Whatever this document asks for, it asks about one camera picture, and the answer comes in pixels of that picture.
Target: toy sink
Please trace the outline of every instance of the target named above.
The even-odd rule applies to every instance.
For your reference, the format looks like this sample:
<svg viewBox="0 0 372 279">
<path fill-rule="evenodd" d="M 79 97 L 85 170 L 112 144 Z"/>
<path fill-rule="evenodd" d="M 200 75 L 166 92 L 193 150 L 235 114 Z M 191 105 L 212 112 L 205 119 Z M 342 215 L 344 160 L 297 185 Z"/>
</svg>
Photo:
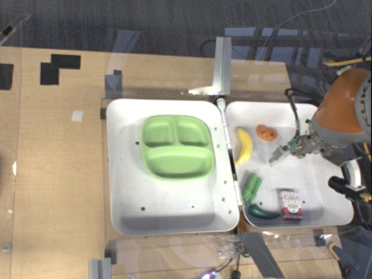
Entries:
<svg viewBox="0 0 372 279">
<path fill-rule="evenodd" d="M 316 108 L 298 105 L 302 125 Z M 260 228 L 348 224 L 351 203 L 328 187 L 341 169 L 319 155 L 287 157 L 274 167 L 268 160 L 295 133 L 286 103 L 233 102 L 226 108 L 235 157 L 237 128 L 253 140 L 249 161 L 237 166 L 240 188 L 252 172 L 263 179 L 256 203 L 280 211 L 279 191 L 299 191 L 303 220 L 246 219 Z M 123 235 L 222 232 L 239 220 L 241 194 L 234 185 L 226 137 L 218 108 L 205 101 L 118 99 L 106 112 L 112 223 Z M 262 141 L 259 124 L 275 128 L 278 138 Z"/>
</svg>

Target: orange toy food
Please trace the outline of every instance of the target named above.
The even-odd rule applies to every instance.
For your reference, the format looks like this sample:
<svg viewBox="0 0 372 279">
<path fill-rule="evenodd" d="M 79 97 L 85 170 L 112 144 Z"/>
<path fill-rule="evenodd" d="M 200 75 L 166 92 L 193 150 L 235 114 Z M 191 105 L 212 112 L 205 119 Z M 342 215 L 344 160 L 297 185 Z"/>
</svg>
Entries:
<svg viewBox="0 0 372 279">
<path fill-rule="evenodd" d="M 278 137 L 278 134 L 274 129 L 264 125 L 258 125 L 256 128 L 256 133 L 260 138 L 268 142 L 274 141 L 274 139 Z"/>
</svg>

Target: white tray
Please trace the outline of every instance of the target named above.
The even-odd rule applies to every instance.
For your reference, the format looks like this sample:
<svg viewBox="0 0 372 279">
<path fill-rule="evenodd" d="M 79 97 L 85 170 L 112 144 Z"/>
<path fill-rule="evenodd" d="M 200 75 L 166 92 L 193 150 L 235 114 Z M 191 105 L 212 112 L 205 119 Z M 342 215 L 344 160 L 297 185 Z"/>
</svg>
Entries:
<svg viewBox="0 0 372 279">
<path fill-rule="evenodd" d="M 301 120 L 302 131 L 307 130 L 306 119 L 311 119 L 316 107 L 306 104 L 296 105 Z M 299 191 L 303 210 L 302 221 L 283 221 L 280 217 L 263 220 L 246 213 L 246 219 L 254 226 L 266 227 L 307 227 L 336 226 L 350 223 L 353 217 L 351 202 L 328 186 L 331 176 L 342 177 L 341 169 L 320 155 L 307 155 L 298 159 L 289 155 L 273 167 L 269 158 L 279 145 L 285 145 L 295 134 L 295 119 L 288 103 L 233 102 L 227 106 L 234 156 L 237 158 L 240 145 L 237 128 L 250 133 L 253 140 L 251 158 L 237 167 L 237 177 L 241 190 L 255 172 L 263 179 L 255 203 L 263 209 L 280 212 L 279 192 L 282 189 Z M 274 128 L 278 138 L 272 142 L 263 141 L 256 134 L 256 127 L 263 124 Z"/>
<path fill-rule="evenodd" d="M 166 181 L 145 169 L 144 121 L 157 115 L 201 119 L 210 131 L 216 167 L 206 178 Z M 226 139 L 218 108 L 203 101 L 118 99 L 107 109 L 112 223 L 124 235 L 228 231 L 239 220 Z"/>
</svg>

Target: small box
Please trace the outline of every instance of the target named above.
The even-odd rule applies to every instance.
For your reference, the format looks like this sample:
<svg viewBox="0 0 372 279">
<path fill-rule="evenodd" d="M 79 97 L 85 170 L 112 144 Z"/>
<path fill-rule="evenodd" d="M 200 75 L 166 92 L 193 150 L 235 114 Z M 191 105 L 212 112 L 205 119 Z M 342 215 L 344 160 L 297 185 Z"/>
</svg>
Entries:
<svg viewBox="0 0 372 279">
<path fill-rule="evenodd" d="M 302 220 L 302 209 L 298 191 L 282 190 L 279 193 L 283 220 Z"/>
</svg>

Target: yellow banana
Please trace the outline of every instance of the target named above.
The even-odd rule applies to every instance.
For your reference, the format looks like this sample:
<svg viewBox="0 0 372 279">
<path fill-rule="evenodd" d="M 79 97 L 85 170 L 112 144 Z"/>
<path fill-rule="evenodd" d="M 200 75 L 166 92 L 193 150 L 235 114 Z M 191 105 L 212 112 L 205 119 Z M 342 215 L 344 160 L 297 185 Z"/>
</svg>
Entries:
<svg viewBox="0 0 372 279">
<path fill-rule="evenodd" d="M 253 142 L 252 138 L 248 132 L 246 132 L 243 128 L 238 128 L 238 138 L 240 140 L 240 153 L 238 159 L 235 161 L 235 165 L 237 166 L 239 163 L 243 161 L 247 161 L 253 151 Z"/>
</svg>

